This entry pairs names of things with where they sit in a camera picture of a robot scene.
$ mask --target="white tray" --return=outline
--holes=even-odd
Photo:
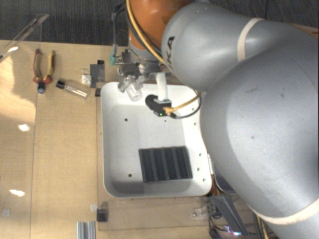
[[[202,196],[212,185],[199,112],[185,119],[157,117],[145,104],[146,96],[157,95],[155,84],[144,84],[143,98],[132,102],[115,82],[101,90],[103,125],[103,177],[106,191],[114,197]],[[195,95],[185,86],[168,85],[168,98],[178,106]],[[180,109],[186,115],[198,102]],[[139,149],[186,146],[192,179],[143,182]]]

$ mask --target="black grate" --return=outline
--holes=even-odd
[[[144,182],[193,177],[185,146],[139,149],[139,154]]]

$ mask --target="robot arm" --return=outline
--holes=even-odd
[[[201,131],[214,166],[280,238],[316,238],[318,41],[207,2],[128,1],[151,46],[130,32],[140,74],[162,61],[206,92]]]

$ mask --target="pliers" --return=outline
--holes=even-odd
[[[38,84],[38,93],[43,94],[45,90],[45,85],[50,84],[52,82],[52,74],[54,71],[54,58],[55,52],[51,51],[48,57],[48,71],[44,78],[42,79],[41,71],[40,71],[40,59],[41,59],[41,51],[37,49],[35,51],[34,62],[33,62],[33,73],[34,78],[33,81]]]

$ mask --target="table surface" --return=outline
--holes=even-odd
[[[7,43],[0,41],[0,47]],[[48,54],[56,53],[53,83],[43,95],[32,82],[37,48],[42,52],[43,74]],[[108,66],[111,50],[23,42],[0,63],[0,238],[71,239],[76,238],[77,221],[96,219],[98,101],[93,89],[82,100],[56,88],[55,82],[59,78],[80,82],[82,70],[97,60],[105,60],[106,80],[117,81],[116,67]],[[181,237],[210,238],[208,226],[112,231],[97,226],[98,239]]]

